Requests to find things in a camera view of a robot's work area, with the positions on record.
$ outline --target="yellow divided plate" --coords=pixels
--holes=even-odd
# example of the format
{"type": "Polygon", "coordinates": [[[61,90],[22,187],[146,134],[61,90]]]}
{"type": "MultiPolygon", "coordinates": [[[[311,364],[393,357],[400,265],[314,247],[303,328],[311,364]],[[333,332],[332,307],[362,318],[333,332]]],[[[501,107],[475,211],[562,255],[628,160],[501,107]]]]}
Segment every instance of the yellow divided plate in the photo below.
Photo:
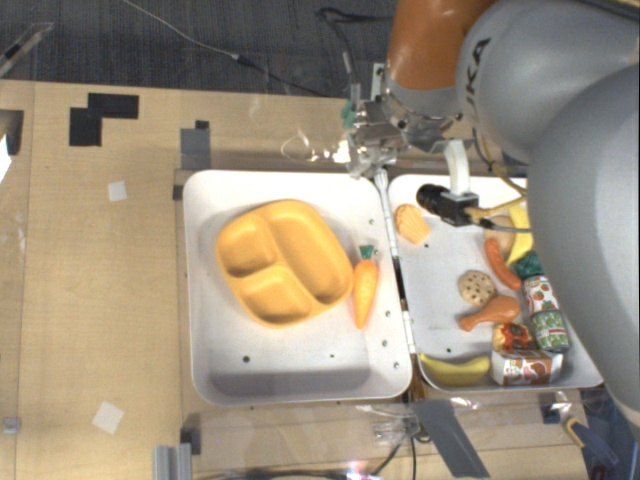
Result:
{"type": "Polygon", "coordinates": [[[307,203],[275,201],[227,224],[216,257],[236,298],[257,322],[282,328],[342,302],[353,267],[320,214],[307,203]]]}

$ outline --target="white tray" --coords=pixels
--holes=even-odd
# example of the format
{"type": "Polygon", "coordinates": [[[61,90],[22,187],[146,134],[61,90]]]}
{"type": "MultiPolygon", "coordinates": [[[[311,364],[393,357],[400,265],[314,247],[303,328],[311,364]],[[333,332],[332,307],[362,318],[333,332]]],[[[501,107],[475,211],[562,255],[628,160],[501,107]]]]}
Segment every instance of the white tray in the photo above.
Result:
{"type": "Polygon", "coordinates": [[[203,171],[184,188],[192,376],[218,405],[391,398],[409,385],[411,364],[380,198],[347,174],[203,171]],[[363,331],[349,297],[286,329],[252,320],[217,265],[214,244],[232,219],[278,199],[311,204],[353,264],[358,246],[379,251],[380,280],[363,331]]]}
{"type": "MultiPolygon", "coordinates": [[[[395,178],[389,186],[392,211],[401,204],[417,204],[416,193],[426,183],[449,187],[449,177],[403,175],[395,178]]],[[[472,178],[471,191],[480,196],[480,205],[483,207],[496,206],[518,196],[497,178],[472,178]]],[[[515,296],[521,303],[522,295],[504,286],[493,275],[485,260],[481,228],[455,228],[426,210],[423,210],[423,215],[432,229],[427,240],[428,248],[415,246],[398,237],[400,264],[416,346],[426,355],[444,360],[462,361],[480,354],[488,355],[491,353],[491,324],[480,324],[471,332],[458,327],[457,318],[473,312],[459,295],[458,278],[467,270],[481,270],[491,275],[499,293],[515,296]]],[[[586,388],[600,384],[602,377],[569,322],[567,330],[572,348],[565,354],[561,376],[551,386],[504,388],[488,376],[482,384],[459,389],[445,389],[433,379],[429,381],[435,387],[449,392],[586,388]]]]}

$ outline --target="white paper piece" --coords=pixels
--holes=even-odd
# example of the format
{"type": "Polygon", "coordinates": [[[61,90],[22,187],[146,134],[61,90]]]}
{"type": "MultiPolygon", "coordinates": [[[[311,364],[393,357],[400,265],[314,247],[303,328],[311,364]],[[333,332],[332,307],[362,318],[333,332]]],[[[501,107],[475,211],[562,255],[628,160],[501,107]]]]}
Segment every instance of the white paper piece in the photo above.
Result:
{"type": "Polygon", "coordinates": [[[4,135],[2,139],[0,139],[0,183],[2,183],[10,165],[11,157],[9,156],[9,144],[7,144],[7,136],[4,135]]]}
{"type": "Polygon", "coordinates": [[[115,203],[116,201],[123,201],[127,198],[127,187],[124,181],[114,181],[109,183],[109,201],[115,203]]]}
{"type": "Polygon", "coordinates": [[[102,402],[95,418],[93,418],[93,424],[109,434],[115,434],[122,416],[124,416],[123,410],[109,402],[102,402]]]}

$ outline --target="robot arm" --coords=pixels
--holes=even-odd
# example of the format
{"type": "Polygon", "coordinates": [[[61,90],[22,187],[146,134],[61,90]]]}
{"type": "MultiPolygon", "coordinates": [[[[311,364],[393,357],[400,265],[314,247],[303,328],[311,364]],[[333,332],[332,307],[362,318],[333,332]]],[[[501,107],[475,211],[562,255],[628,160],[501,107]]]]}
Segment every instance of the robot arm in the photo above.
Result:
{"type": "Polygon", "coordinates": [[[640,440],[637,19],[575,0],[400,0],[384,76],[405,145],[433,151],[462,113],[529,165],[542,264],[640,440]]]}

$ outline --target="dark background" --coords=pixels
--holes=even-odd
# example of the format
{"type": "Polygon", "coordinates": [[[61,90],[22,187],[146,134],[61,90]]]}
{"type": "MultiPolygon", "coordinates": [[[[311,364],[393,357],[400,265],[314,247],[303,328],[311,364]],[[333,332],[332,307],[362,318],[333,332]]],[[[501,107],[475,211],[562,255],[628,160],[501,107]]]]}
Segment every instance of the dark background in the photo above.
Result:
{"type": "MultiPolygon", "coordinates": [[[[396,0],[131,0],[208,45],[324,95],[347,95],[341,43],[315,15],[323,6],[391,17],[396,0]]],[[[30,24],[54,29],[8,78],[309,94],[198,47],[119,0],[0,0],[0,50],[30,24]]],[[[370,79],[384,60],[390,19],[339,25],[370,79]]]]}

